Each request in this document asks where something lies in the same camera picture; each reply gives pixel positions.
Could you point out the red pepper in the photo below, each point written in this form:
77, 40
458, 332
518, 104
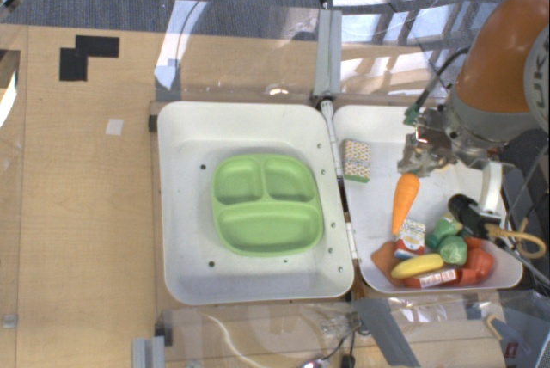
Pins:
479, 263

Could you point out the orange flat slice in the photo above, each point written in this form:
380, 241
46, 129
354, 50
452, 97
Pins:
383, 261

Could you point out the green divided plate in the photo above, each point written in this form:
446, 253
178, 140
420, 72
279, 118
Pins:
266, 224

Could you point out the white plastic tray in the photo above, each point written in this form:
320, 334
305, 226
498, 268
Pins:
189, 185
374, 207

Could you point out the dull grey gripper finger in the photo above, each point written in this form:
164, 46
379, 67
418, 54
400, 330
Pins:
427, 169
407, 157

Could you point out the orange patterned white carton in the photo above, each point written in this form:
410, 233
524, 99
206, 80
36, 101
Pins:
356, 160

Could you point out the red packet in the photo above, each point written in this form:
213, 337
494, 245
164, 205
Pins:
432, 280

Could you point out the green bottle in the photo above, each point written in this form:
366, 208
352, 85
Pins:
442, 231

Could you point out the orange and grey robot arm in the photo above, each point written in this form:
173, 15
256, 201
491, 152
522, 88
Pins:
494, 65

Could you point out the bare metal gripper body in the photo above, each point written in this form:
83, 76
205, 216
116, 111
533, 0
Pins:
436, 138

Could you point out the yellow banana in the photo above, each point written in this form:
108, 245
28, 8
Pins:
417, 266

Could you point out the orange carrot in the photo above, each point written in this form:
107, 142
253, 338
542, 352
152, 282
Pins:
405, 198

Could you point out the white and red carton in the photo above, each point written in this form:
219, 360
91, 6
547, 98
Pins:
410, 239

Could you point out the green pepper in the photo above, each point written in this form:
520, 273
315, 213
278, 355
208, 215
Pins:
453, 250

